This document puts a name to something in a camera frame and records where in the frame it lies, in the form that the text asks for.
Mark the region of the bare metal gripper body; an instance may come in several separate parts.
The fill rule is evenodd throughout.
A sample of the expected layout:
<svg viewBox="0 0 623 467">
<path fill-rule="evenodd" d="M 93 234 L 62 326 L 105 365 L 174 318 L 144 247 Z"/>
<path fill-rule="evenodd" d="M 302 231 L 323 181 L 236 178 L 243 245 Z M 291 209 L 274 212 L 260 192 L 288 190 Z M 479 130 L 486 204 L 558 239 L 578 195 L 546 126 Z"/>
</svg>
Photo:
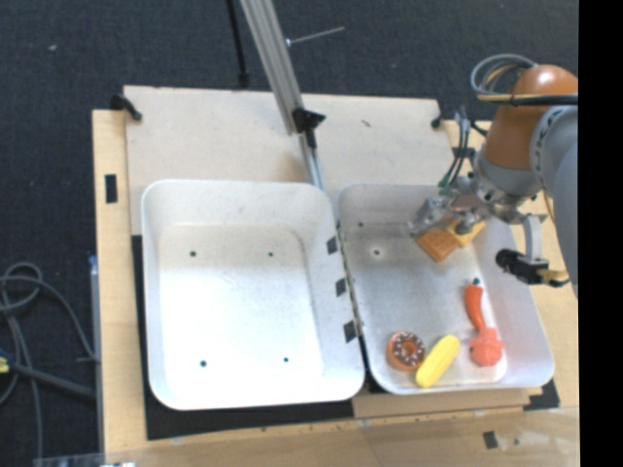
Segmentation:
<svg viewBox="0 0 623 467">
<path fill-rule="evenodd" d="M 448 209 L 463 221 L 497 218 L 506 224 L 519 224 L 523 220 L 520 205 L 526 198 L 509 195 L 486 176 L 459 176 L 445 191 Z"/>
</svg>

